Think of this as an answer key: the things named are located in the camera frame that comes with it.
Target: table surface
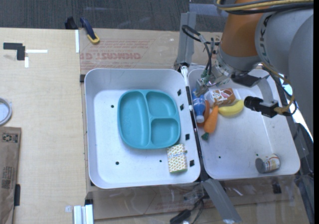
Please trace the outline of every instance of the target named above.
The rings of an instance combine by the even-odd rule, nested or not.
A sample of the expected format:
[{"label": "table surface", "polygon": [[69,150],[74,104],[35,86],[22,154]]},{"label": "table surface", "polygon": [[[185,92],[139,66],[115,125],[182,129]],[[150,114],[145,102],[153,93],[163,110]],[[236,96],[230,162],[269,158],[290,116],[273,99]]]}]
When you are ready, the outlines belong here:
[{"label": "table surface", "polygon": [[[22,43],[26,50],[48,50],[29,53],[26,68],[24,61],[17,61],[16,51],[0,49],[0,96],[12,103],[12,117],[5,126],[22,129],[17,177],[21,195],[13,222],[70,224],[72,206],[84,205],[87,193],[80,55],[75,31],[0,28],[0,35],[3,42]],[[292,191],[299,203],[296,207],[285,201],[287,206],[282,207],[289,211],[283,214],[291,210],[291,216],[296,218],[298,213],[297,220],[305,223],[307,214],[301,196],[295,188]],[[276,211],[278,206],[268,208],[266,204],[262,208]],[[249,207],[245,211],[249,216],[259,210]],[[105,223],[154,221],[154,217],[145,218]]]}]

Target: yellow banana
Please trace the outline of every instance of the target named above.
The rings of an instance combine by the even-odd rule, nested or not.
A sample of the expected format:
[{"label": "yellow banana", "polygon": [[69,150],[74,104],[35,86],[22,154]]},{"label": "yellow banana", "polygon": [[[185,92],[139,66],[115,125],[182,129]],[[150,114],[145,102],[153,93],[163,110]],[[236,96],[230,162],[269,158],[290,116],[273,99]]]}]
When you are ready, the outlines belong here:
[{"label": "yellow banana", "polygon": [[218,112],[223,116],[232,116],[240,113],[240,111],[244,108],[244,101],[238,100],[232,106],[224,106],[218,109]]}]

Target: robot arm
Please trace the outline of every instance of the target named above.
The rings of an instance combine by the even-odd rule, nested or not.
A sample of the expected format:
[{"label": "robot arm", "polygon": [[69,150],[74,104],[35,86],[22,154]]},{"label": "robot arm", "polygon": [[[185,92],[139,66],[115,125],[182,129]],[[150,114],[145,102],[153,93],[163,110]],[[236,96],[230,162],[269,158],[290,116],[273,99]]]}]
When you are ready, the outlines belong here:
[{"label": "robot arm", "polygon": [[260,79],[248,73],[262,62],[271,72],[285,75],[313,136],[313,0],[224,2],[215,0],[229,12],[216,64],[197,81],[196,94],[228,79],[256,85]]}]

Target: carrot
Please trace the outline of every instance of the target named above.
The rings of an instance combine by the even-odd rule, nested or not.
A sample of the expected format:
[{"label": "carrot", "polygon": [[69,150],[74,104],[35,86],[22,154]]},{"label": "carrot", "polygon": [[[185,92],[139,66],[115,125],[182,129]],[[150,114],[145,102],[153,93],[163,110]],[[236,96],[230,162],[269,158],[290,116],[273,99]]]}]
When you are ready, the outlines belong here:
[{"label": "carrot", "polygon": [[218,106],[213,107],[213,111],[210,113],[207,121],[204,125],[205,134],[201,136],[202,139],[207,140],[210,133],[213,133],[216,129],[218,117]]},{"label": "carrot", "polygon": [[209,117],[209,111],[210,111],[209,101],[205,100],[204,122],[197,123],[197,126],[200,126],[200,127],[204,126],[205,121],[207,121]]}]

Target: brown paper bag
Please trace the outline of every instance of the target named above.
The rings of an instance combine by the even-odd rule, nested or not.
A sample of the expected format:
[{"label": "brown paper bag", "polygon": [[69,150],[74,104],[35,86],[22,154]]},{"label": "brown paper bag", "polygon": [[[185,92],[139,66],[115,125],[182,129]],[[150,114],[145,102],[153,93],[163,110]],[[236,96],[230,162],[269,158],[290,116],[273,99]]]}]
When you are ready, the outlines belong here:
[{"label": "brown paper bag", "polygon": [[21,128],[0,127],[0,224],[12,224]]}]

